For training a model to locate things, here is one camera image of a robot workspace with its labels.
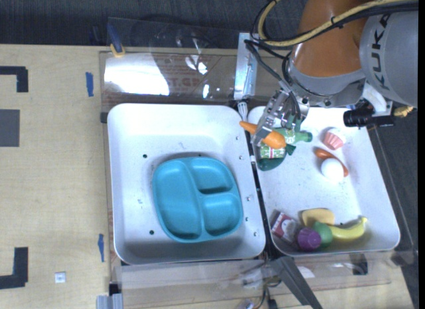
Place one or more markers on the green bottle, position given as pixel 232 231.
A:
pixel 300 136

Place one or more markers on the purple cup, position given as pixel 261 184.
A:
pixel 308 239

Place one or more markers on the green pear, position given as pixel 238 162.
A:
pixel 324 234

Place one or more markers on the orange carrot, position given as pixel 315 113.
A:
pixel 274 139

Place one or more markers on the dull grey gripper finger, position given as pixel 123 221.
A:
pixel 260 134

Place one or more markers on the blue divided plate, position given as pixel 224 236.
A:
pixel 179 198

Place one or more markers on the yellow cheese slice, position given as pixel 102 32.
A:
pixel 317 216

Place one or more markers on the yellow banana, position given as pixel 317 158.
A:
pixel 348 232

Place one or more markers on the pink cupcake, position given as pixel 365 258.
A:
pixel 333 140

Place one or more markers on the black cylinder on white bracket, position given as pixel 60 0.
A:
pixel 360 117

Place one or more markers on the dark green leaf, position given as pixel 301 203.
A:
pixel 270 164

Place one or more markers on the white egg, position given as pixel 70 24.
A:
pixel 332 169

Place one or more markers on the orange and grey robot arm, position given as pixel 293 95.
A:
pixel 332 35

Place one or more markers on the green and red packet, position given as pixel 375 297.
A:
pixel 270 152

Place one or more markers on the red and white carton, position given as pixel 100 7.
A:
pixel 284 226

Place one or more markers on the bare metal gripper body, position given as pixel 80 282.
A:
pixel 277 108

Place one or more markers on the white plastic tray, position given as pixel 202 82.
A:
pixel 305 194
pixel 133 135

